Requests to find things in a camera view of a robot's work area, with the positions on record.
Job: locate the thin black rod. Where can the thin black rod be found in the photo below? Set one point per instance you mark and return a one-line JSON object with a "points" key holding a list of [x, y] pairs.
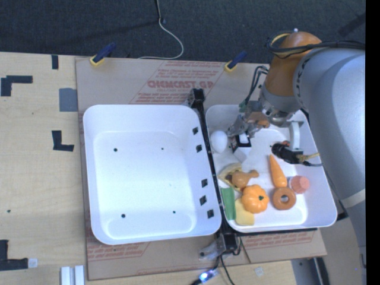
{"points": [[211, 162]]}

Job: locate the beige pizza slice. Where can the beige pizza slice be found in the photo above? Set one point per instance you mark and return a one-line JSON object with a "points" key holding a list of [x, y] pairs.
{"points": [[226, 171]]}

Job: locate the brown cardboard board red print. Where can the brown cardboard board red print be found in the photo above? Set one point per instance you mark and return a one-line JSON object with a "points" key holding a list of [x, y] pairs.
{"points": [[118, 82]]}

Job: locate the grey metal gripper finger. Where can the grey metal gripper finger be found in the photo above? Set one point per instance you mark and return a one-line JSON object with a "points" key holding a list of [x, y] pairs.
{"points": [[253, 131], [237, 126]]}

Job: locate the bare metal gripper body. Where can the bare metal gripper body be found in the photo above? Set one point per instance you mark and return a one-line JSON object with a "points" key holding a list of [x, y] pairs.
{"points": [[257, 114]]}

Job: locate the brown chicken drumstick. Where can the brown chicken drumstick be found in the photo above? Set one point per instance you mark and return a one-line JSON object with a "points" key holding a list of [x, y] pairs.
{"points": [[242, 178]]}

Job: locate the orange pumpkin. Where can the orange pumpkin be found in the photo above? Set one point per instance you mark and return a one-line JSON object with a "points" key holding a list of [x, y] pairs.
{"points": [[254, 199]]}

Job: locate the green vegetable stick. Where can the green vegetable stick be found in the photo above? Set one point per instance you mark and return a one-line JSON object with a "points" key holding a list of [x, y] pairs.
{"points": [[228, 203]]}

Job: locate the yellow wedge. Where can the yellow wedge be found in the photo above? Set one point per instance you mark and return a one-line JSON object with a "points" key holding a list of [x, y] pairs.
{"points": [[244, 217]]}

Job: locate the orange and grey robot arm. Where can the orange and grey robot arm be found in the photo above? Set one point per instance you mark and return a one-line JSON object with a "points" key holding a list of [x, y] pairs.
{"points": [[332, 105]]}

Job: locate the black cylinder on white bracket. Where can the black cylinder on white bracket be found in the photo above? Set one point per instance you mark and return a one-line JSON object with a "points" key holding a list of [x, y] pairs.
{"points": [[286, 153]]}

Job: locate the pink sausage piece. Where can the pink sausage piece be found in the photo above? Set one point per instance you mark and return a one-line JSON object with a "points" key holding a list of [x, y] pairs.
{"points": [[300, 184]]}

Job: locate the white plastic tray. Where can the white plastic tray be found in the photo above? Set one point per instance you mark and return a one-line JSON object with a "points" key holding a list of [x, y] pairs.
{"points": [[308, 206], [142, 174]]}

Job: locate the white egg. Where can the white egg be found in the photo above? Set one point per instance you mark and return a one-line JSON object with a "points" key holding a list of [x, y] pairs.
{"points": [[219, 141]]}

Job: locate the orange carrot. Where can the orange carrot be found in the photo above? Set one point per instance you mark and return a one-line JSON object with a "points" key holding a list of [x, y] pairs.
{"points": [[277, 172]]}

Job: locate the brown doughnut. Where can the brown doughnut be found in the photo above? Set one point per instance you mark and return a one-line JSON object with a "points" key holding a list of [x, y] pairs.
{"points": [[284, 198]]}

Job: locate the white carton with black print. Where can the white carton with black print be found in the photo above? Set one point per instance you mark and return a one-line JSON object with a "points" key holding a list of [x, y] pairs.
{"points": [[241, 150]]}

